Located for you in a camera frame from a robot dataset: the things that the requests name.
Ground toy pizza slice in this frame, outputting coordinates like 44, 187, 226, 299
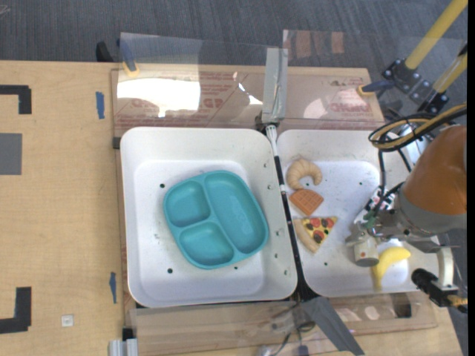
292, 216, 338, 254

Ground white plastic tray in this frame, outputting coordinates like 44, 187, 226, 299
119, 126, 299, 309
276, 129, 446, 298

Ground orange toy waffle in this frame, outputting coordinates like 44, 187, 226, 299
288, 188, 325, 217

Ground thin black and white rod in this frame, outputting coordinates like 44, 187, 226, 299
264, 123, 309, 300

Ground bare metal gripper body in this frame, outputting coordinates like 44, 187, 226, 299
355, 194, 411, 240

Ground blue divided plate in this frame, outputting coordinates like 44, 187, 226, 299
162, 169, 270, 270

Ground tan toy croissant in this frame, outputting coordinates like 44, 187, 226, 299
286, 157, 324, 191

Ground black cylinder on white bracket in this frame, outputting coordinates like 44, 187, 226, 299
410, 245, 461, 308

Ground small white can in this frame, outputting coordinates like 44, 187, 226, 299
353, 235, 380, 268

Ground yellow banana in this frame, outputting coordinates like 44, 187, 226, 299
370, 246, 412, 289

